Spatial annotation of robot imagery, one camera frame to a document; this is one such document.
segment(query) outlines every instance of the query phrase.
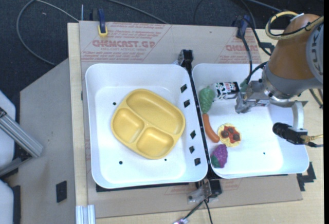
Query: blue clamp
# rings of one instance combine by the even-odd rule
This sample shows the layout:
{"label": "blue clamp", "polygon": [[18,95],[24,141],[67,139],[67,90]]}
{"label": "blue clamp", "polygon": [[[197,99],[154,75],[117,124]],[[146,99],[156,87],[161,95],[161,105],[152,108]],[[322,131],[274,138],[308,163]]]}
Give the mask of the blue clamp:
{"label": "blue clamp", "polygon": [[105,22],[105,15],[103,9],[98,9],[98,19],[99,19],[99,25],[98,25],[98,34],[101,37],[107,36],[107,27]]}

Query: orange sausage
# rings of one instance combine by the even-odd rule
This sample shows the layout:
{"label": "orange sausage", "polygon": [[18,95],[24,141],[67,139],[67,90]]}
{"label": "orange sausage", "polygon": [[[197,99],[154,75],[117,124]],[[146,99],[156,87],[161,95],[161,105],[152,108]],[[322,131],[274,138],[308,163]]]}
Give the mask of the orange sausage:
{"label": "orange sausage", "polygon": [[220,141],[220,137],[211,128],[210,121],[209,121],[209,115],[202,114],[202,119],[204,121],[204,128],[205,128],[205,132],[206,132],[207,136],[214,143],[218,143]]}

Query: yellow plate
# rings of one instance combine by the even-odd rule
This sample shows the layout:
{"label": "yellow plate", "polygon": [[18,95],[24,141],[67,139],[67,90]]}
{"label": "yellow plate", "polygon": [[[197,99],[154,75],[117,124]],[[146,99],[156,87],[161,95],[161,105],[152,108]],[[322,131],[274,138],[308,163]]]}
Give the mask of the yellow plate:
{"label": "yellow plate", "polygon": [[183,113],[154,92],[137,89],[115,110],[111,129],[114,136],[136,153],[160,159],[175,146],[185,128]]}

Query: black fabric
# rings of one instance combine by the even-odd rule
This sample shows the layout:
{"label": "black fabric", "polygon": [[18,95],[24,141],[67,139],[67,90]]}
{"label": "black fabric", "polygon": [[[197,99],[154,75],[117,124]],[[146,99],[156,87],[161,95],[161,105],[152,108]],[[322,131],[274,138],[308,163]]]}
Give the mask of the black fabric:
{"label": "black fabric", "polygon": [[[12,99],[22,89],[53,66],[28,52],[18,39],[16,19],[29,0],[0,0],[0,90]],[[140,12],[104,0],[44,0],[81,19],[95,8],[103,8],[107,21],[159,23]],[[248,10],[239,0],[118,0],[145,10],[170,24],[231,26],[237,15]],[[258,0],[278,9],[323,15],[323,0]],[[255,17],[256,27],[264,28],[274,11],[245,2]],[[24,42],[37,54],[59,64],[68,57],[67,23],[75,22],[64,13],[35,2],[23,13],[20,31]]]}

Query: gray surface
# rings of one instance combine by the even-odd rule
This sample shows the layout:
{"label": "gray surface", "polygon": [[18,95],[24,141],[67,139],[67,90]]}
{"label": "gray surface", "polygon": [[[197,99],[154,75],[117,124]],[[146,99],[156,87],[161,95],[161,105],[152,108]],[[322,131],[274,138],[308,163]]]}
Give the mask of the gray surface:
{"label": "gray surface", "polygon": [[[21,186],[21,224],[75,223],[74,161],[68,60],[21,92],[21,127],[44,147],[6,181]],[[67,181],[57,203],[56,184]]]}

